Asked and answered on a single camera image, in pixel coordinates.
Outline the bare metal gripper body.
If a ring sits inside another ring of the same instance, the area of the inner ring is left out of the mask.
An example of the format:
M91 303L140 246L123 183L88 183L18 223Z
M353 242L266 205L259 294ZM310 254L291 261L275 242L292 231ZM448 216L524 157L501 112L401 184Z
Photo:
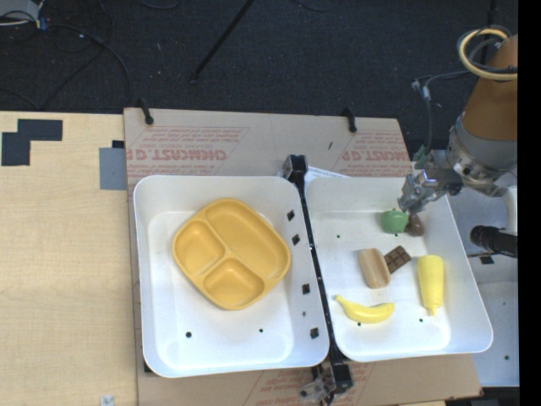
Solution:
M418 153L414 158L414 195L418 198L457 195L463 188L499 197L516 183L515 164L493 169L463 152L455 156L444 150Z

